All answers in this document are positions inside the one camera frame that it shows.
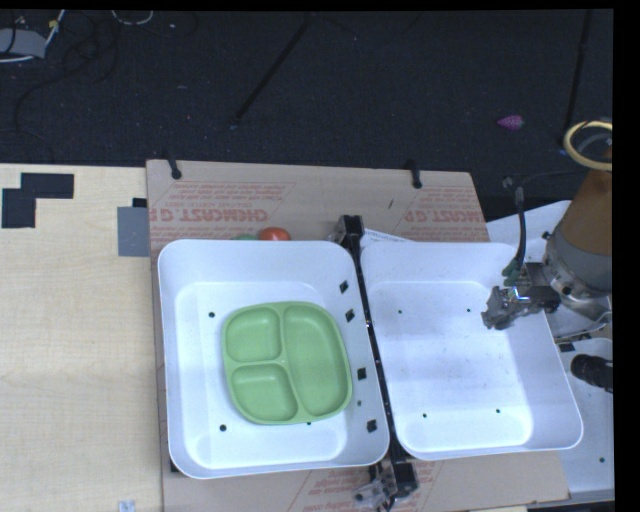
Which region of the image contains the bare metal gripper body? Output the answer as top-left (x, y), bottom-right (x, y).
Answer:
top-left (514, 261), bottom-right (613, 324)

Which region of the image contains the white plastic tray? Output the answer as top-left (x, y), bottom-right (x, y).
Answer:
top-left (157, 238), bottom-right (392, 481)
top-left (358, 240), bottom-right (585, 463)

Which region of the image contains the thin black and white rod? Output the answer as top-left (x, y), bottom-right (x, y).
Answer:
top-left (348, 233), bottom-right (404, 467)

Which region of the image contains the white paper slip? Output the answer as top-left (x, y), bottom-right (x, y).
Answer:
top-left (361, 227), bottom-right (417, 246)

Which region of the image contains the green divided plate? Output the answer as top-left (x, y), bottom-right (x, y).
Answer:
top-left (220, 300), bottom-right (354, 427)

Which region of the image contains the brown cardboard board red print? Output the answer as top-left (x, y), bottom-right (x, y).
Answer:
top-left (144, 158), bottom-right (572, 512)

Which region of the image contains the black cylinder on white bracket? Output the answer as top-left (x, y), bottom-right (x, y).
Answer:
top-left (548, 309), bottom-right (614, 395)

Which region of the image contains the black block with thin wires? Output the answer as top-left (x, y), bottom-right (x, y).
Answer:
top-left (331, 214), bottom-right (365, 247)
top-left (388, 459), bottom-right (420, 500)

